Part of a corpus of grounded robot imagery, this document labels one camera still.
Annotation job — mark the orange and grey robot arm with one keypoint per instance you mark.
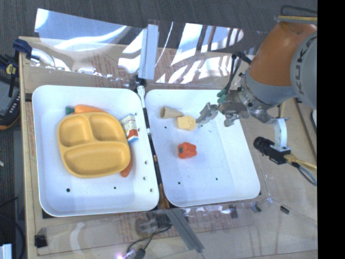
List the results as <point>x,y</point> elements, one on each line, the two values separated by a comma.
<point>277,61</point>

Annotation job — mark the yellow divided plate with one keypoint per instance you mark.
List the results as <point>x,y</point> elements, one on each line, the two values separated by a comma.
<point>91,147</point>

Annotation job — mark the brown cardboard board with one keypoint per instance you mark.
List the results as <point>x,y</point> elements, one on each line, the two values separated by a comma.
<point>102,59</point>

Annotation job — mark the white carton with coloured print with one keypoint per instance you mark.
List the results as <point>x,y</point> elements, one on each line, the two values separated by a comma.
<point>130,127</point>

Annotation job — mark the orange carrot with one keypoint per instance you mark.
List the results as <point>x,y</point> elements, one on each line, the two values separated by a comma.
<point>86,108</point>

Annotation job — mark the orange sausage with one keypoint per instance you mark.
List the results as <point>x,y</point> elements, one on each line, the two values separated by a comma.
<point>127,170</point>

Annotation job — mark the tan ice cream cone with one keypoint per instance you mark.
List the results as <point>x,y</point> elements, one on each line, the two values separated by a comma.
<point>169,112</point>

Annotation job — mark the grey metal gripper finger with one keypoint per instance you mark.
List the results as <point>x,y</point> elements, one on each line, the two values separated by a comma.
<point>229,119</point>
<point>207,113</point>

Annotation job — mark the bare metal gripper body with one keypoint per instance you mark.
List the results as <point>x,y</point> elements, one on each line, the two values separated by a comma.
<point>237,109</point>

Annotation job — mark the orange bell pepper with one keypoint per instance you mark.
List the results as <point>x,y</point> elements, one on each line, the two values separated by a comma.
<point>187,150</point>

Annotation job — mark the white plastic tray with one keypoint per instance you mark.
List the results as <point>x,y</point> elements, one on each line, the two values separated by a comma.
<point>89,196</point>
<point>215,160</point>

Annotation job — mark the yellow corn piece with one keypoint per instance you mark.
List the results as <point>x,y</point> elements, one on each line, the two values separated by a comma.
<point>186,123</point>

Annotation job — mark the black cylinder on white bracket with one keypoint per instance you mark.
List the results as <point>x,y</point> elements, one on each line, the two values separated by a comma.
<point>272,150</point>

